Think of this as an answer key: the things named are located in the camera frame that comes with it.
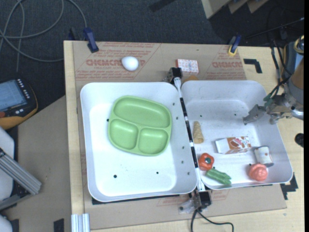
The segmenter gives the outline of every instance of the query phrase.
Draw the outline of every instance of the tin can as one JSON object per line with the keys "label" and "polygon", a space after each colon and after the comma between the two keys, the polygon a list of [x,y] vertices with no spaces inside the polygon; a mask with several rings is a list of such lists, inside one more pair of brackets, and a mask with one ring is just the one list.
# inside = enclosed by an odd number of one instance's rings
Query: tin can
{"label": "tin can", "polygon": [[262,146],[254,149],[254,154],[258,163],[264,164],[267,167],[271,167],[272,165],[274,165],[274,162],[269,152],[269,148],[267,146]]}

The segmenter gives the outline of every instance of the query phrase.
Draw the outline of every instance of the gray cable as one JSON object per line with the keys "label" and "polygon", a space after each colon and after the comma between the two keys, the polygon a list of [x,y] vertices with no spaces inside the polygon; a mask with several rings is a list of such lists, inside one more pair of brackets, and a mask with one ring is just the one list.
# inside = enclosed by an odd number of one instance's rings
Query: gray cable
{"label": "gray cable", "polygon": [[[1,47],[2,47],[2,42],[3,42],[3,40],[5,40],[6,43],[9,44],[10,47],[12,47],[15,51],[18,52],[18,55],[19,55],[19,54],[22,54],[23,56],[25,56],[25,57],[27,57],[27,58],[30,58],[30,59],[32,59],[32,60],[39,61],[39,62],[53,63],[53,62],[62,61],[63,58],[61,58],[61,59],[54,59],[54,60],[45,60],[45,59],[39,59],[39,58],[32,57],[32,56],[30,56],[30,55],[28,55],[28,54],[26,54],[26,53],[24,53],[24,52],[22,52],[22,51],[20,50],[20,43],[21,43],[21,40],[22,40],[22,39],[30,38],[30,37],[36,37],[36,36],[39,36],[39,35],[41,35],[41,34],[44,34],[45,32],[51,30],[51,29],[57,24],[57,23],[59,22],[59,20],[61,19],[62,15],[63,15],[63,10],[64,10],[64,3],[63,3],[63,0],[62,0],[62,9],[61,9],[61,13],[60,13],[60,16],[58,17],[58,19],[56,20],[56,22],[55,22],[53,25],[51,25],[49,28],[47,28],[47,29],[45,29],[45,30],[43,30],[43,31],[41,31],[41,32],[39,32],[39,33],[35,33],[35,34],[32,34],[32,35],[27,35],[27,36],[23,36],[24,23],[25,23],[24,8],[23,8],[23,6],[22,6],[22,2],[23,2],[23,1],[25,1],[25,0],[17,0],[17,3],[15,4],[15,6],[13,7],[13,9],[11,10],[10,15],[8,16],[8,19],[7,19],[7,22],[6,22],[4,31],[2,31],[2,30],[0,29],[0,38],[2,37],[1,43],[0,43],[0,51],[1,51]],[[72,3],[72,4],[78,9],[78,11],[80,12],[80,14],[82,15],[82,18],[83,18],[83,20],[84,20],[84,26],[85,26],[85,28],[86,28],[86,27],[87,27],[87,21],[86,21],[86,18],[85,18],[85,16],[84,16],[83,11],[80,9],[80,7],[79,7],[73,0],[67,0],[67,1],[69,1],[70,3]],[[6,33],[6,30],[7,30],[8,24],[9,24],[9,22],[10,22],[10,20],[11,20],[11,17],[12,17],[13,12],[16,10],[16,8],[17,8],[18,6],[21,6],[21,8],[22,8],[22,13],[23,13],[23,22],[22,22],[21,34],[20,34],[20,36],[6,36],[5,33]],[[10,42],[9,39],[18,39],[18,40],[19,40],[19,46],[18,46],[18,48],[16,48],[16,47]]]}

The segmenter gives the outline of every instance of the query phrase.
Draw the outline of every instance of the yellow and black device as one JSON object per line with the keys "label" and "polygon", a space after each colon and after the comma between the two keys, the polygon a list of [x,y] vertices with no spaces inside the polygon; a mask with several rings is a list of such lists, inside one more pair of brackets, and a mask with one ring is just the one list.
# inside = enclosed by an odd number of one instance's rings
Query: yellow and black device
{"label": "yellow and black device", "polygon": [[38,110],[31,86],[22,78],[0,82],[0,126],[7,130],[30,118]]}

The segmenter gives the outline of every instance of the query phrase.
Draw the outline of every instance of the green toy vegetable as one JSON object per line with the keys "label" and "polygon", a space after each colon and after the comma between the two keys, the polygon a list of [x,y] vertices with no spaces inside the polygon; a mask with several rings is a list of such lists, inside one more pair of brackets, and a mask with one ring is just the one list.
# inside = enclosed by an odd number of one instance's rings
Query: green toy vegetable
{"label": "green toy vegetable", "polygon": [[224,185],[231,185],[232,182],[230,181],[231,177],[229,175],[227,175],[226,173],[220,172],[214,168],[209,169],[206,172],[206,176],[219,181],[220,183],[224,184]]}

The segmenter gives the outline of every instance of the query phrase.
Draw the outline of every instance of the device screen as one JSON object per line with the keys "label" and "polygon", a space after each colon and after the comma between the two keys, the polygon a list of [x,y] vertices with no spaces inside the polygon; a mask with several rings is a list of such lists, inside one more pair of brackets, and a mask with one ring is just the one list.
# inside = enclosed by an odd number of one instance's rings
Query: device screen
{"label": "device screen", "polygon": [[15,80],[0,84],[0,111],[25,104],[27,104],[27,101]]}

